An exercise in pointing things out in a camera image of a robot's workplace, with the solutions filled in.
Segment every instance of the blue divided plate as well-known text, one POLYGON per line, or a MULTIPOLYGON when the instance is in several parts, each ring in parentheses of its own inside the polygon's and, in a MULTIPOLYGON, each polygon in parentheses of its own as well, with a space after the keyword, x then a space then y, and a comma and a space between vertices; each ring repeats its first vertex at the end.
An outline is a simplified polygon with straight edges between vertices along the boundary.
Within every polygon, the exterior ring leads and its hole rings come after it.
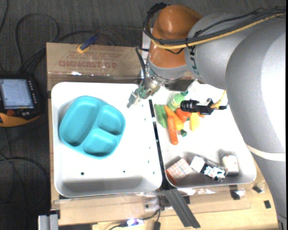
POLYGON ((80 96, 67 109, 59 137, 75 151, 101 159, 114 152, 125 123, 123 114, 113 106, 92 96, 80 96))

